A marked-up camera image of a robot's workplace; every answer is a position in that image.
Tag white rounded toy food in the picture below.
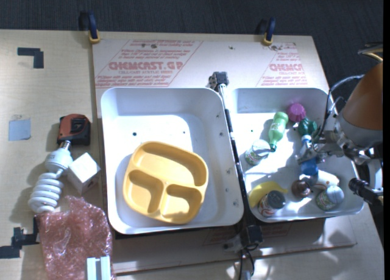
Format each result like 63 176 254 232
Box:
316 170 340 189

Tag green plastic bottle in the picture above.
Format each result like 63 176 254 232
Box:
268 111 289 152

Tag yellow banana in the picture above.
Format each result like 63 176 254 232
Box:
247 180 289 208

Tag yellow divided plate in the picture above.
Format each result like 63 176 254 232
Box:
122 141 210 225

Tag red and white can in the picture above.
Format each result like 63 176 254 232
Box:
258 190 287 218

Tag white spiral light bulb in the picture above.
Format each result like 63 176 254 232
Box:
27 140 74 214

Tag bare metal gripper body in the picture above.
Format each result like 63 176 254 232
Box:
312 129 366 163

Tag pink bubble wrap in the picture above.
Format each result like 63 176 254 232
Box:
34 194 116 280

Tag pink cupcake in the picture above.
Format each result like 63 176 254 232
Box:
286 102 307 122

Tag orange and black tape measure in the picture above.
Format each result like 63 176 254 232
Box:
57 113 92 147

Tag blue bottle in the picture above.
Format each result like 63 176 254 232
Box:
299 134 320 178

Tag black cylinder on white bracket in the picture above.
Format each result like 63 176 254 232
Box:
348 156 384 208

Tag green can with pale lid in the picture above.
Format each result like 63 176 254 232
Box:
314 184 346 212

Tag white plastic tray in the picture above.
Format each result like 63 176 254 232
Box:
100 86 245 235
233 87 365 223

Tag pale wooden cube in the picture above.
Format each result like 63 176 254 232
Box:
66 151 102 196

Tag brown doughnut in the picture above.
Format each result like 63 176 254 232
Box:
290 178 312 198

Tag black block with thin wires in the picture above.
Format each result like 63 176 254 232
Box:
244 224 264 245
208 71 230 89

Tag brown cardboard board red print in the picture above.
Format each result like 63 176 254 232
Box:
91 38 358 275

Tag green and white can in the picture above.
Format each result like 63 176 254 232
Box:
244 139 272 166

